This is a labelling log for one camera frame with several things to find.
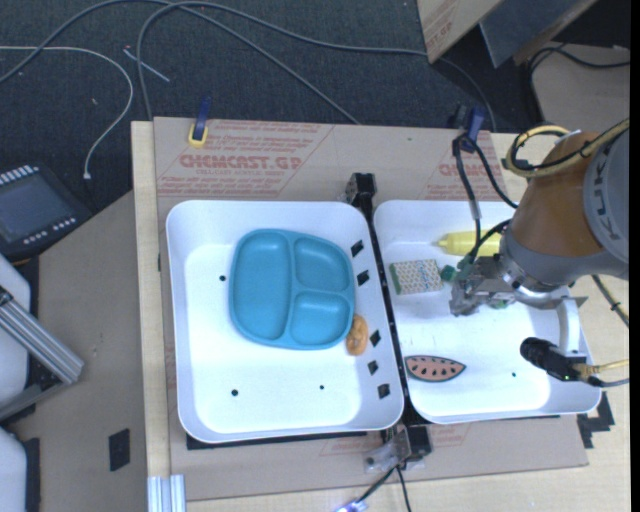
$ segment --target blue plate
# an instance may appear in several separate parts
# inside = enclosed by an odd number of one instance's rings
[[[351,262],[334,243],[280,229],[252,231],[238,242],[229,310],[246,338],[274,347],[329,348],[349,332],[354,304]]]

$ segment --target wooden table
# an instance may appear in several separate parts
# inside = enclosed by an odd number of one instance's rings
[[[513,135],[492,135],[499,155],[513,140]],[[528,143],[530,150],[544,156],[549,140]],[[158,224],[154,169],[153,124],[132,123],[133,174],[136,210],[138,279],[143,359],[147,471],[149,477],[171,475],[163,322],[158,272]],[[519,197],[526,184],[507,173],[511,197]],[[628,282],[606,279],[612,293],[627,305]],[[598,363],[628,357],[629,332],[588,278],[579,280],[576,295],[589,300],[581,308],[582,325]],[[595,449],[590,450],[587,467],[555,471],[532,471],[517,474],[477,476],[408,483],[409,499],[414,511],[582,511],[621,512],[631,510],[629,387],[607,391],[616,425],[610,432],[594,435]],[[404,510],[402,490],[390,479],[368,500],[372,511]],[[190,512],[204,511],[333,511],[350,502],[364,488],[339,488],[244,498],[188,502]]]

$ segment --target black carpet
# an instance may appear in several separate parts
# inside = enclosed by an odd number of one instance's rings
[[[3,0],[0,45],[38,45],[96,3]],[[411,0],[228,0],[226,5],[319,41],[424,51]],[[630,0],[600,0],[555,39],[630,48],[630,5]],[[79,52],[43,51],[0,83],[0,167],[45,163],[94,212],[130,190],[130,122],[147,119],[148,113],[136,63],[124,50],[135,54],[145,20],[162,7],[150,1],[105,6],[48,45],[99,52],[133,81],[131,109],[97,147],[90,181],[82,178],[87,152],[124,108],[129,88],[116,67]],[[539,121],[524,69],[512,61],[494,69],[477,28],[430,65],[419,56],[328,49],[229,12],[194,10],[273,54],[342,111],[224,28],[174,9],[149,26],[142,45],[142,60],[168,79],[145,73],[152,115],[195,117],[200,98],[211,95],[210,117],[217,118],[443,128],[458,105],[482,104],[470,76],[495,113],[495,127],[487,121],[485,128],[520,132]],[[27,55],[0,50],[0,76]]]

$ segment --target blue clamp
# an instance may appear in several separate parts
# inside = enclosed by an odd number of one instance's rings
[[[200,102],[200,111],[196,118],[196,123],[191,125],[189,130],[189,144],[195,148],[201,148],[207,140],[209,129],[207,128],[207,117],[211,109],[213,100],[211,96],[205,96]]]
[[[478,141],[478,132],[480,131],[480,128],[482,128],[482,123],[484,123],[486,117],[487,111],[483,107],[475,106],[471,109],[471,112],[469,112],[469,115],[467,116],[467,138],[471,139],[473,142]],[[474,147],[465,139],[462,139],[460,148],[468,153],[473,153],[475,151]]]

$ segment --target white cable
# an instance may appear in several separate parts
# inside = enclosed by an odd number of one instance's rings
[[[18,51],[28,51],[28,50],[32,51],[32,50],[36,50],[37,48],[38,48],[37,46],[0,46],[0,50],[18,50]],[[129,78],[129,75],[127,74],[127,72],[123,69],[123,67],[120,64],[118,64],[113,59],[110,59],[106,55],[102,55],[101,53],[94,52],[93,50],[88,50],[86,48],[76,48],[74,46],[48,46],[48,47],[42,48],[42,50],[44,50],[44,51],[51,51],[51,50],[53,50],[53,51],[71,51],[71,52],[80,52],[80,53],[87,53],[89,55],[94,55],[94,56],[99,57],[99,58],[101,58],[103,60],[106,60],[109,64],[113,64],[116,68],[118,68],[118,71],[120,71],[120,73],[122,73],[122,76],[124,76],[124,78],[126,79],[127,83],[129,84],[129,99],[127,100],[127,104],[125,105],[124,110],[116,118],[116,120],[109,125],[109,127],[102,133],[102,135],[100,135],[100,137],[98,137],[98,139],[93,143],[93,145],[89,149],[89,152],[87,153],[87,156],[86,156],[86,158],[84,160],[84,174],[82,175],[82,177],[85,180],[90,180],[91,179],[91,173],[89,173],[89,161],[91,160],[91,157],[93,156],[94,151],[96,150],[98,145],[104,140],[104,138],[111,132],[111,130],[113,130],[116,127],[116,125],[120,121],[122,121],[124,116],[127,115],[127,112],[131,108],[131,103],[133,101],[133,82],[131,82],[131,78]]]

